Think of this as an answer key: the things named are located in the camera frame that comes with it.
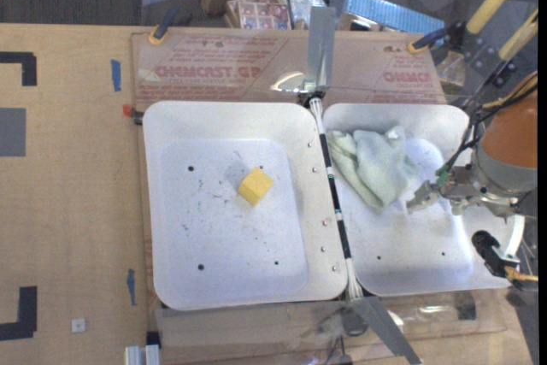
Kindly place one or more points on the brown cardboard board red print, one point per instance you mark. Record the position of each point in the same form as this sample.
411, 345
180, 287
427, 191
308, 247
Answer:
222, 68

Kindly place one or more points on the pale green cloth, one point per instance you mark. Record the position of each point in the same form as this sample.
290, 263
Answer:
376, 166

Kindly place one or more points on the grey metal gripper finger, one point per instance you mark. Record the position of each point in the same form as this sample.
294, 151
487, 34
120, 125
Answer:
421, 196
460, 207

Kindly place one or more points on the thin black and white rod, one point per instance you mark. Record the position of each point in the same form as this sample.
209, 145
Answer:
333, 188

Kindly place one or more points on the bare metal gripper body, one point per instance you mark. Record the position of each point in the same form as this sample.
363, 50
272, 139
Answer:
463, 184

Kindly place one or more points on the white plastic tray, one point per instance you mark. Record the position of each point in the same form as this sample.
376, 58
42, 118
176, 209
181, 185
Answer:
231, 235
410, 252

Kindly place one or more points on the black cylinder on white bracket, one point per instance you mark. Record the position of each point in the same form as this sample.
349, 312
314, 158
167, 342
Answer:
491, 250

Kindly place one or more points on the yellow cube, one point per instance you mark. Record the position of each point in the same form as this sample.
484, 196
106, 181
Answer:
255, 185

